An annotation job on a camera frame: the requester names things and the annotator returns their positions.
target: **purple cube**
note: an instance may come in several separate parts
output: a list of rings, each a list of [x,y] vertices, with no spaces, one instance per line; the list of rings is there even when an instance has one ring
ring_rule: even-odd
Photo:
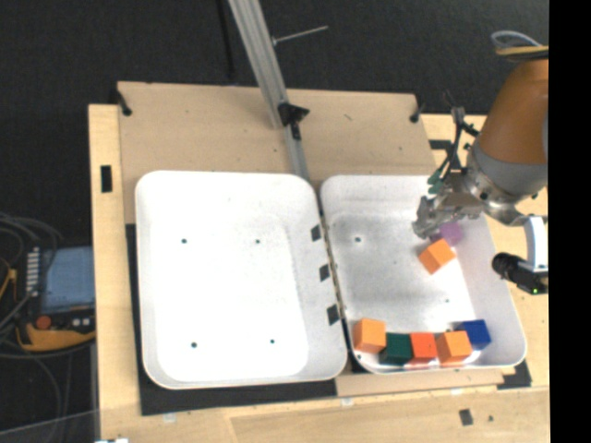
[[[437,241],[441,238],[444,238],[449,246],[454,246],[460,242],[463,236],[464,234],[462,233],[462,227],[457,221],[452,221],[450,223],[444,223],[442,226],[440,226],[440,230],[431,236],[431,241]]]

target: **wooden board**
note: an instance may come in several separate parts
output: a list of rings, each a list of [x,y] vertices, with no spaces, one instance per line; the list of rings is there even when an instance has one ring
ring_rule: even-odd
[[[550,441],[548,422],[549,395],[542,389],[404,395],[391,401],[347,402],[332,409],[230,420],[239,443],[543,443]]]
[[[271,126],[258,88],[120,82],[132,111],[120,115],[126,222],[133,192],[154,170],[291,173],[282,129]],[[336,174],[428,174],[422,124],[411,94],[289,90],[310,110],[301,123],[310,181]]]

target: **blue cube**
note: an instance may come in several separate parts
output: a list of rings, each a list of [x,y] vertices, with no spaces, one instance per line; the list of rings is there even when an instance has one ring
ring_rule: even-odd
[[[472,344],[472,349],[475,351],[484,350],[491,342],[487,323],[484,320],[463,321],[455,329],[465,330],[468,334],[470,344]]]

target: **block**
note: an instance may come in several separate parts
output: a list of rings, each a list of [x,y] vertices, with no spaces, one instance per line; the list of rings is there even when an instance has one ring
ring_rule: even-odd
[[[454,258],[455,253],[443,238],[431,243],[418,255],[418,259],[423,263],[429,274],[433,274]]]
[[[361,318],[353,327],[353,347],[364,353],[379,353],[386,347],[386,322]]]
[[[413,358],[413,347],[407,333],[386,333],[386,347],[380,352],[380,364],[405,365]]]
[[[472,349],[484,350],[491,342],[487,323],[484,320],[468,320],[459,323],[455,329],[462,329],[468,334]]]
[[[431,241],[437,241],[443,238],[447,241],[449,246],[455,246],[464,237],[464,233],[462,232],[462,227],[460,223],[457,221],[450,221],[449,223],[444,223],[440,226],[440,229],[437,233],[431,236]]]
[[[410,333],[410,343],[413,358],[408,362],[409,365],[426,365],[437,357],[437,345],[433,333]]]
[[[446,331],[435,342],[442,365],[460,365],[473,352],[468,334],[463,329]]]

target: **orange cube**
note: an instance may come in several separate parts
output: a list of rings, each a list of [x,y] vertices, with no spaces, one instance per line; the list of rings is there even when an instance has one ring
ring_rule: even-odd
[[[361,318],[353,327],[353,347],[364,353],[379,353],[386,347],[386,322]]]
[[[413,358],[408,362],[409,365],[426,365],[437,357],[437,345],[433,333],[411,333],[410,343],[413,348]]]
[[[472,344],[464,330],[446,331],[435,340],[442,365],[459,365],[472,354]]]
[[[455,258],[455,253],[448,245],[445,238],[441,238],[434,243],[431,243],[427,248],[418,255],[418,259],[423,263],[425,269],[429,274],[433,274],[441,266],[447,264]]]

